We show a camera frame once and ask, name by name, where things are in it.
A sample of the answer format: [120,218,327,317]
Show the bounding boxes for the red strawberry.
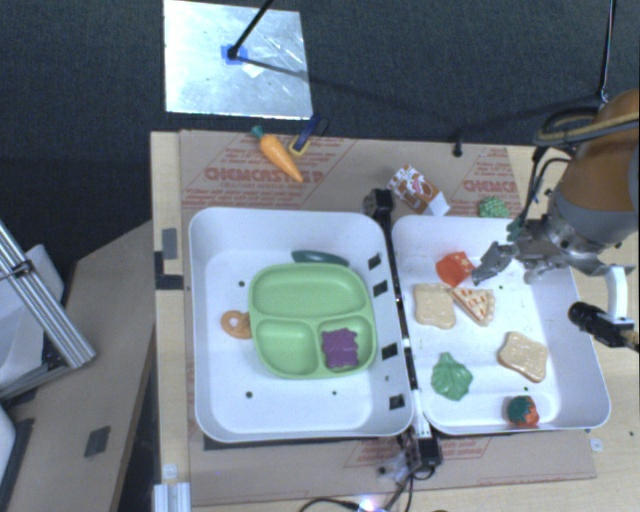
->
[505,394,541,429]

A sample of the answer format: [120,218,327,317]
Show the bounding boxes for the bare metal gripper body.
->
[508,215,619,277]

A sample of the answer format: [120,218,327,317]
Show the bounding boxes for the green lettuce leaf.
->
[430,351,475,402]

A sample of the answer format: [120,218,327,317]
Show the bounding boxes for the beige bread slice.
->
[412,282,458,330]
[496,330,550,384]

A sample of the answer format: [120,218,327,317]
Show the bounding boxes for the orange pretzel biscuit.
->
[219,309,254,341]

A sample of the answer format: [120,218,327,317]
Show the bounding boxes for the pizza slice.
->
[451,286,497,328]

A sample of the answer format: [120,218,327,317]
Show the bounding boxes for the brown cardboard board red print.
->
[178,129,599,494]

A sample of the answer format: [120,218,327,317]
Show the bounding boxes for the white plastic tray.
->
[188,206,416,444]
[391,214,613,436]

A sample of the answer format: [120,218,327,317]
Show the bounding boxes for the black cylinder on white bracket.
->
[568,264,639,352]

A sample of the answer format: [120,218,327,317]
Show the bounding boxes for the green grapes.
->
[477,195,512,220]

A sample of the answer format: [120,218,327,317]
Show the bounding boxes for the orange carrot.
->
[249,124,305,184]

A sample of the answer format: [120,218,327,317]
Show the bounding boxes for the purple grapes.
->
[320,328,361,373]

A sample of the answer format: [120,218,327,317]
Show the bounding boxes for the green divided plate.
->
[247,262,379,380]

